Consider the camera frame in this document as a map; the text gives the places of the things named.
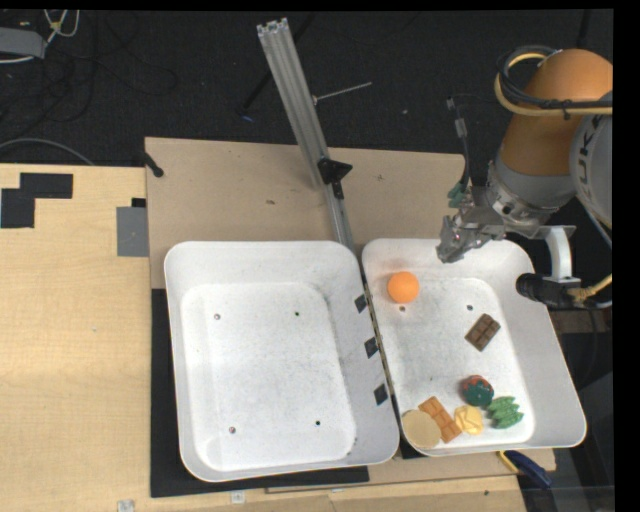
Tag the orange wafer bar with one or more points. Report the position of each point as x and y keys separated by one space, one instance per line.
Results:
x=442 y=420

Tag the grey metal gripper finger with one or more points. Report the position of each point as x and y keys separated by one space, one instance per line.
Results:
x=447 y=240
x=472 y=242

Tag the beige round biscuit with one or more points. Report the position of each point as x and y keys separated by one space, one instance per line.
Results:
x=421 y=430

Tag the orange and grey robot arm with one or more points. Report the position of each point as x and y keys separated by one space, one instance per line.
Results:
x=545 y=135

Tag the black cylinder on white bracket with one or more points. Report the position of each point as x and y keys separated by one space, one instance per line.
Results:
x=545 y=290

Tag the yellow cheese piece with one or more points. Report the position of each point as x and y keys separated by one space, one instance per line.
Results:
x=469 y=421

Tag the brown chocolate bar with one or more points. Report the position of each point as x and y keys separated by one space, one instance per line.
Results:
x=482 y=332

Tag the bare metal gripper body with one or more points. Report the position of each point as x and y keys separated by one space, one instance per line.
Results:
x=482 y=216

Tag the white plastic tray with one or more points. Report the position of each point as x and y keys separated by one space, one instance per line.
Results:
x=265 y=375
x=440 y=350

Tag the green leaves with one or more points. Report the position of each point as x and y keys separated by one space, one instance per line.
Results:
x=505 y=412

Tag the red and green strawberry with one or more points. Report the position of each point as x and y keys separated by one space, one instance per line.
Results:
x=477 y=391

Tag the orange ball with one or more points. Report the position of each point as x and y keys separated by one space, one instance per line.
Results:
x=403 y=287

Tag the brown cardboard board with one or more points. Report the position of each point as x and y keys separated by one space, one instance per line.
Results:
x=240 y=200

